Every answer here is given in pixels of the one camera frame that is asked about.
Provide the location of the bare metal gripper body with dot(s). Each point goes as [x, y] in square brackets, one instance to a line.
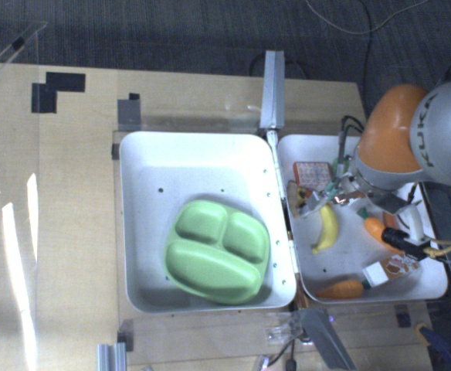
[350, 194]

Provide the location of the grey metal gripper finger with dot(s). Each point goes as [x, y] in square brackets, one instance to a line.
[313, 199]
[311, 211]

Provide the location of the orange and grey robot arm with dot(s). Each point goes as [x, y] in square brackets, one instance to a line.
[403, 137]

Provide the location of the toy pizza slice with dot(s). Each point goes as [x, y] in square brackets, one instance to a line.
[297, 199]

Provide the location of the yellow banana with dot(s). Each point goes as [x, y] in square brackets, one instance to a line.
[329, 226]

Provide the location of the orange patterned packet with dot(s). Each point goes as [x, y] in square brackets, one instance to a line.
[310, 174]

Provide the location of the orange carrot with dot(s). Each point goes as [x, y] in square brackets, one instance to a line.
[374, 228]
[343, 289]

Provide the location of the white plastic tray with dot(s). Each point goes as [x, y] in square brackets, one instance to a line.
[152, 207]
[349, 261]

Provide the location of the white and brown carton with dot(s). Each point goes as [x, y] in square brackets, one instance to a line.
[384, 271]

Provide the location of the green divided plate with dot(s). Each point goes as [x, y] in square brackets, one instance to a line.
[214, 261]

